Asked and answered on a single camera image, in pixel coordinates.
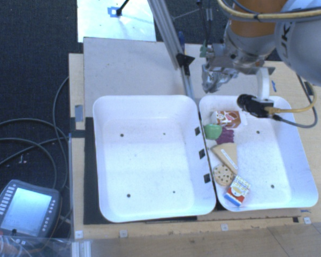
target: cookie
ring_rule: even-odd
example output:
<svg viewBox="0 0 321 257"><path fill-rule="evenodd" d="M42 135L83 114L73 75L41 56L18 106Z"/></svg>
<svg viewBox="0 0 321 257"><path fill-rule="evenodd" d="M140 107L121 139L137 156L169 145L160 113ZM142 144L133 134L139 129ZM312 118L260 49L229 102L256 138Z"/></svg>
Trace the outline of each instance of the cookie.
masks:
<svg viewBox="0 0 321 257"><path fill-rule="evenodd" d="M234 174L224 164L220 164L213 168L214 180L221 186L228 186L232 183Z"/></svg>

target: yellow cable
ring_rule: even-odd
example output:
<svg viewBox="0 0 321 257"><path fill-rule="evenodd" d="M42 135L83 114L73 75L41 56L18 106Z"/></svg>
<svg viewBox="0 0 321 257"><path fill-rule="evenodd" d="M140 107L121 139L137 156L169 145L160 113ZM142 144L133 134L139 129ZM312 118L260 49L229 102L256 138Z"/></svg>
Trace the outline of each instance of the yellow cable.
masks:
<svg viewBox="0 0 321 257"><path fill-rule="evenodd" d="M309 10L309 11L302 11L302 12L290 12L290 13L260 13L260 14L253 14L253 13L246 13L237 11L230 6L226 5L223 0L217 0L218 4L221 8L229 13L231 16L239 17L242 19L249 19L249 20L259 20L259 21L267 21L267 20L274 20L274 19L296 19L296 18L305 18L305 17L314 17L314 16L321 16L321 9L320 10Z"/></svg>
<svg viewBox="0 0 321 257"><path fill-rule="evenodd" d="M305 108L302 108L302 109L278 109L278 108L273 108L273 107L265 107L264 110L266 110L269 114L279 114L281 112L292 112L292 113L295 113L295 112L304 112L304 111L307 111L309 109L311 109L315 103L316 103L316 93L313 89L312 86L310 86L311 88L311 91L312 91L312 94L314 96L313 100L312 100L312 103L309 104L309 106L305 107Z"/></svg>

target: black carpet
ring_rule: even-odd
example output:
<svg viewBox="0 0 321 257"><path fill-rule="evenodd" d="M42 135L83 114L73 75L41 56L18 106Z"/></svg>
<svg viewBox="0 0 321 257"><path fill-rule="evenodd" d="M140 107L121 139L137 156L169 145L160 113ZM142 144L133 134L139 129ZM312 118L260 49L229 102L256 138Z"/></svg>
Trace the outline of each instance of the black carpet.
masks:
<svg viewBox="0 0 321 257"><path fill-rule="evenodd" d="M197 9L196 0L166 0L171 16ZM226 17L214 10L211 41L223 38ZM204 34L198 11L174 21L187 43L202 43ZM161 37L157 31L157 40ZM77 43L77 0L0 0L0 122L15 118L37 118L52 122L55 94L68 76L68 54L82 52ZM70 130L68 86L56 106L57 125L65 134ZM19 122L0 127L0 138L17 137L41 142L55 138L54 130L42 124ZM25 143L0 142L0 161L28 147ZM65 164L57 143L47 150L57 164L57 185L65 177ZM31 150L0 167L0 190L11 179L51 187L54 172L50 161L39 150ZM68 190L62 192L62 214L69 209ZM56 234L64 237L65 232Z"/></svg>

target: cracker box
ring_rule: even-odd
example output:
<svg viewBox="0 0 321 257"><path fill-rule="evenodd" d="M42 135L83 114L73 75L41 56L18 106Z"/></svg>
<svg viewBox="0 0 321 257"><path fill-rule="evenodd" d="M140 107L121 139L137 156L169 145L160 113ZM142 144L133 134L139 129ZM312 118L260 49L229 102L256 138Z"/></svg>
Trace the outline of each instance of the cracker box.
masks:
<svg viewBox="0 0 321 257"><path fill-rule="evenodd" d="M241 118L238 111L214 111L211 122L222 127L235 129L241 124Z"/></svg>
<svg viewBox="0 0 321 257"><path fill-rule="evenodd" d="M225 198L239 207L245 199L250 187L251 185L247 181L237 175L228 188Z"/></svg>

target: metal pole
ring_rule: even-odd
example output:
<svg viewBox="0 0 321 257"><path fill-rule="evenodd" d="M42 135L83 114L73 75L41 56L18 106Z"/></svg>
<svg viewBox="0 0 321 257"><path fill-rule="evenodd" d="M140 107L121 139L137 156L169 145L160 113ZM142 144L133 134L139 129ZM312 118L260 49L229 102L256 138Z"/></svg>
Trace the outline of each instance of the metal pole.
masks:
<svg viewBox="0 0 321 257"><path fill-rule="evenodd" d="M157 27L169 53L175 69L180 68L186 95L194 100L194 91L190 76L186 74L188 66L180 66L177 60L178 54L183 54L183 49L178 39L173 21L170 17L165 0L148 0L154 15Z"/></svg>
<svg viewBox="0 0 321 257"><path fill-rule="evenodd" d="M123 8L126 6L129 0L125 0L120 8L117 9L117 16L120 16L123 12Z"/></svg>

